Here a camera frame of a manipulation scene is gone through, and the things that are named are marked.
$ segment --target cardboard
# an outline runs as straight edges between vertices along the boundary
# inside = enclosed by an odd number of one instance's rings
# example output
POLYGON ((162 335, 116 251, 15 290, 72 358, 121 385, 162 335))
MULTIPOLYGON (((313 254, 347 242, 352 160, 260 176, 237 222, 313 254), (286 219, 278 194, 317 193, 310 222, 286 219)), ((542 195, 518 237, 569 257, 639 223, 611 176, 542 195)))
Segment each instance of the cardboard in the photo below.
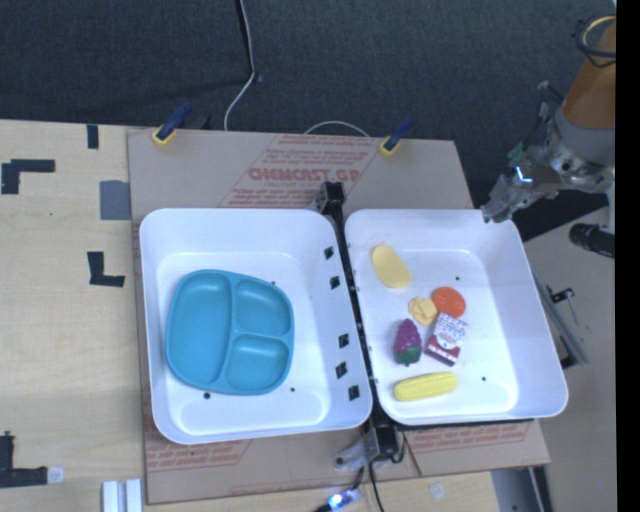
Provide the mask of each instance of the cardboard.
MULTIPOLYGON (((184 446, 164 438, 150 413, 138 230, 160 208, 309 207, 324 181, 341 181, 345 215, 363 208, 472 207, 451 141, 403 140, 391 157, 381 139, 178 131, 167 146, 153 129, 130 130, 128 158, 136 307, 149 504, 349 486, 334 454, 361 435, 349 429, 184 446)), ((417 478, 549 462, 537 421, 436 427, 404 434, 402 462, 377 467, 380 480, 417 478)))

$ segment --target yellow corn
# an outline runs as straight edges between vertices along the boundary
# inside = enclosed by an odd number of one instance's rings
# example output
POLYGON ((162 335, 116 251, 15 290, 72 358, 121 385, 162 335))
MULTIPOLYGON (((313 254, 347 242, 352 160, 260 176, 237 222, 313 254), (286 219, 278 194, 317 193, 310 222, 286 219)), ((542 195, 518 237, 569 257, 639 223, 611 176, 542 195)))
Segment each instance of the yellow corn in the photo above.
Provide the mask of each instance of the yellow corn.
POLYGON ((408 402, 450 393, 458 387, 458 377, 452 372, 436 372, 410 377, 396 382, 393 396, 396 400, 408 402))

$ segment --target orange disc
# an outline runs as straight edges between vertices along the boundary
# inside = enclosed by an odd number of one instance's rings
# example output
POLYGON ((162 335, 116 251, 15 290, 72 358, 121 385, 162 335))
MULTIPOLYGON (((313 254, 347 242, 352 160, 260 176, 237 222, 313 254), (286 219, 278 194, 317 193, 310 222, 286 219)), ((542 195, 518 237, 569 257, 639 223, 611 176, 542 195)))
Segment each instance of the orange disc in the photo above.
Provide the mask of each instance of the orange disc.
POLYGON ((460 292, 448 286, 436 288, 431 295, 436 309, 454 318, 462 316, 467 305, 460 292))

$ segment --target blue plate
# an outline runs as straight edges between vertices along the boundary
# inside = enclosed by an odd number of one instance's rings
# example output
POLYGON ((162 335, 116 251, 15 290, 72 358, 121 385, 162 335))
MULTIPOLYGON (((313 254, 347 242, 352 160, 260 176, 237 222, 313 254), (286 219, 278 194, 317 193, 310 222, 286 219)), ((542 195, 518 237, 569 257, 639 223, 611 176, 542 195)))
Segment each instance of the blue plate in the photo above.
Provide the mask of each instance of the blue plate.
POLYGON ((165 354, 180 380, 258 395, 277 388, 293 356, 293 309, 275 285, 221 270, 183 277, 171 300, 165 354))

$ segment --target blue clamp handle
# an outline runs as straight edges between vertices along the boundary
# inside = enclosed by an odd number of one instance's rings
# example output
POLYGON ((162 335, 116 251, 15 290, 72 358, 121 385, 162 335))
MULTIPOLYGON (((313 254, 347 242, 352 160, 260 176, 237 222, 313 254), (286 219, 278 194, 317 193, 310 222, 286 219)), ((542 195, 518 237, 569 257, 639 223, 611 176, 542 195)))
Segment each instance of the blue clamp handle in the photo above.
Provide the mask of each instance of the blue clamp handle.
POLYGON ((158 128, 151 138, 156 144, 165 145, 175 136, 176 128, 179 128, 184 120, 191 114, 193 108, 189 103, 178 107, 173 114, 171 114, 167 120, 158 128))
POLYGON ((398 149, 398 143, 400 139, 406 137, 407 134, 413 129, 415 126, 415 122, 411 118, 405 119, 400 126, 398 126, 391 135, 389 135, 386 139, 384 139, 380 143, 380 147, 378 148, 380 153, 384 156, 391 156, 398 149))

